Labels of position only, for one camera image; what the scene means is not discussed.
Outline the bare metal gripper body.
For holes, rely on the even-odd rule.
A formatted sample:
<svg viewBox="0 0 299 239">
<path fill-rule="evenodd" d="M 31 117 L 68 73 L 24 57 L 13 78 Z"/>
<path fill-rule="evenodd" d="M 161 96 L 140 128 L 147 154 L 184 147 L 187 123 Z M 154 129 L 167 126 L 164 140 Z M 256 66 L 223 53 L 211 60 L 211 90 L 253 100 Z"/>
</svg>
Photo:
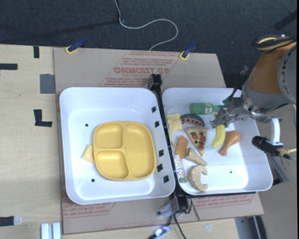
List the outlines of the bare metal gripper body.
<svg viewBox="0 0 299 239">
<path fill-rule="evenodd" d="M 216 121 L 236 121 L 253 118 L 262 120 L 264 113 L 250 98 L 232 98 L 223 102 L 222 108 L 216 115 Z"/>
</svg>

